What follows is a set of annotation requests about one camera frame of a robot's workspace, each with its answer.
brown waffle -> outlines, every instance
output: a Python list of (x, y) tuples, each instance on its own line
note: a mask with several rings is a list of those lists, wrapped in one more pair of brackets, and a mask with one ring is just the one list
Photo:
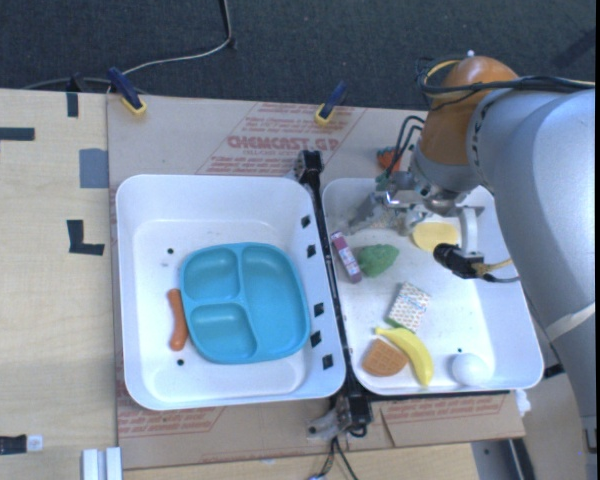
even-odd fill
[(376, 338), (362, 360), (362, 369), (376, 377), (395, 375), (407, 364), (407, 355), (386, 341)]

orange hot dog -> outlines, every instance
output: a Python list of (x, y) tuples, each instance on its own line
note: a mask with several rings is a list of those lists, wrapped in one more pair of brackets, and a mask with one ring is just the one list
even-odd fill
[(169, 305), (173, 312), (173, 333), (171, 334), (171, 340), (169, 340), (169, 347), (171, 350), (178, 352), (184, 348), (187, 338), (189, 337), (189, 329), (187, 329), (187, 322), (184, 318), (184, 307), (182, 306), (182, 296), (178, 288), (172, 288), (167, 292), (167, 298), (169, 299)]

egg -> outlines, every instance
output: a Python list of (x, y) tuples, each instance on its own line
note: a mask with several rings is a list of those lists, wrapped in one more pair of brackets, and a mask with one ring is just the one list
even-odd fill
[(492, 375), (484, 359), (469, 352), (453, 359), (451, 372), (456, 381), (465, 386), (484, 386)]

white band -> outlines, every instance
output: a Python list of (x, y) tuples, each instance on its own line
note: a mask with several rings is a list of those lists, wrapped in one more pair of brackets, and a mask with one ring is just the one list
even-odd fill
[(555, 322), (553, 322), (550, 326), (548, 326), (545, 330), (547, 333), (547, 337), (549, 341), (555, 341), (557, 338), (562, 336), (563, 334), (568, 333), (572, 329), (578, 327), (581, 323), (583, 323), (587, 318), (594, 315), (596, 312), (596, 302), (593, 301), (586, 308), (577, 311), (576, 313), (571, 313), (569, 315), (565, 315), (562, 318), (559, 318)]

yellow banana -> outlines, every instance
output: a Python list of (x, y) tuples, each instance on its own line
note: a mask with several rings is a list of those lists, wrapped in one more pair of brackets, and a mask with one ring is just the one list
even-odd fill
[(385, 336), (391, 343), (407, 354), (420, 384), (429, 385), (433, 378), (433, 359), (431, 359), (429, 350), (418, 336), (404, 327), (394, 327), (392, 329), (376, 327), (376, 334)]

